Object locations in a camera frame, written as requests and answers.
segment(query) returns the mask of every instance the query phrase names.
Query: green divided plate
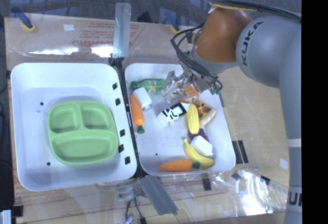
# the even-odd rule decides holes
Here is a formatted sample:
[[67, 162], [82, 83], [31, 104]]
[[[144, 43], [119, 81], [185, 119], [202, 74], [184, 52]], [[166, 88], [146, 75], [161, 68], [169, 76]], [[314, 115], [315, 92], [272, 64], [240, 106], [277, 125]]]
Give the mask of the green divided plate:
[[48, 115], [53, 155], [62, 163], [87, 165], [112, 158], [118, 151], [118, 135], [112, 112], [89, 100], [55, 105]]

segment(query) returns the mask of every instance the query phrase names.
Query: black cable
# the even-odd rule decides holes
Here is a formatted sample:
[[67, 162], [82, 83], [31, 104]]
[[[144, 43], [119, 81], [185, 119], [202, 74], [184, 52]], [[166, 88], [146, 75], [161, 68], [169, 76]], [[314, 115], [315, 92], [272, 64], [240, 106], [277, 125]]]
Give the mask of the black cable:
[[188, 33], [188, 32], [193, 32], [201, 27], [203, 27], [204, 23], [202, 23], [201, 25], [191, 28], [191, 29], [187, 29], [184, 31], [181, 31], [179, 33], [177, 33], [172, 39], [171, 39], [171, 44], [173, 46], [173, 48], [176, 51], [176, 54], [178, 56], [178, 58], [180, 59], [180, 61], [182, 63], [184, 63], [187, 67], [189, 67], [191, 70], [196, 71], [198, 74], [200, 74], [201, 76], [205, 77], [209, 77], [211, 79], [211, 83], [212, 84], [216, 84], [218, 83], [220, 85], [219, 90], [222, 90], [222, 83], [216, 78], [214, 77], [208, 70], [206, 70], [203, 66], [201, 66], [200, 64], [198, 64], [197, 62], [193, 61], [190, 57], [188, 57], [185, 53], [183, 53], [180, 48], [179, 45], [181, 44], [181, 42], [187, 37], [187, 35], [183, 36], [182, 39], [178, 42], [178, 44], [175, 42], [176, 37], [178, 37], [179, 35], [183, 34], [183, 33]]
[[138, 211], [138, 213], [139, 213], [139, 215], [140, 215], [140, 222], [141, 222], [141, 224], [147, 224], [147, 223], [146, 223], [146, 219], [145, 219], [145, 217], [142, 215], [142, 213], [141, 213], [141, 211], [140, 211], [140, 209], [139, 209], [139, 207], [138, 207], [138, 204], [137, 204], [137, 197], [136, 197], [136, 196], [134, 197], [134, 199], [131, 199], [131, 200], [129, 200], [129, 202], [128, 202], [127, 210], [125, 211], [125, 220], [128, 221], [128, 218], [129, 218], [129, 216], [128, 216], [128, 211], [129, 211], [129, 207], [130, 207], [130, 204], [131, 204], [132, 200], [134, 200], [135, 207], [136, 207], [136, 209], [137, 209], [137, 211]]
[[221, 0], [216, 3], [213, 3], [213, 5], [242, 7], [241, 9], [252, 9], [258, 12], [267, 12], [267, 13], [283, 16], [289, 19], [296, 20], [298, 22], [302, 21], [302, 16], [300, 14], [273, 6], [266, 6], [261, 4], [254, 4], [254, 3], [247, 3], [247, 2], [240, 2], [240, 1], [229, 1], [229, 0]]

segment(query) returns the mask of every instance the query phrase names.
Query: toy banana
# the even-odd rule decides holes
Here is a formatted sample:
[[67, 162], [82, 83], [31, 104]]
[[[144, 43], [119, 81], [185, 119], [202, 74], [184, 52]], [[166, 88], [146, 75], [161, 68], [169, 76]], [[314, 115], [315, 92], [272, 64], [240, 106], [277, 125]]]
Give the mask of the toy banana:
[[196, 149], [188, 143], [188, 140], [185, 138], [183, 142], [186, 144], [184, 151], [186, 152], [187, 157], [193, 162], [199, 162], [203, 167], [210, 167], [214, 164], [214, 160], [198, 154]]

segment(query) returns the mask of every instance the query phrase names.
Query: green bottle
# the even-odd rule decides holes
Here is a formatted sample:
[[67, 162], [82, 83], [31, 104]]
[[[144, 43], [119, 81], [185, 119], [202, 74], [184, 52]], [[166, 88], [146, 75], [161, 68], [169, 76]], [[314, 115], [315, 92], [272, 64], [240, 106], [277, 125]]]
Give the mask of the green bottle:
[[147, 92], [160, 91], [165, 87], [165, 80], [148, 78], [137, 82], [136, 81], [131, 82], [132, 90], [135, 90], [140, 87], [144, 87]]

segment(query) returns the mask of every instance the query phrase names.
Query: white label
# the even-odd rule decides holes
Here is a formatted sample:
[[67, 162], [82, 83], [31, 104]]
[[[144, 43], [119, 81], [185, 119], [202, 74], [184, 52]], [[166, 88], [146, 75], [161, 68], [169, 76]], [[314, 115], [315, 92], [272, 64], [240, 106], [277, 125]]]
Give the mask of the white label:
[[280, 158], [279, 165], [281, 168], [288, 170], [288, 161], [286, 161], [285, 159]]
[[74, 31], [74, 25], [64, 25], [64, 30], [65, 31]]

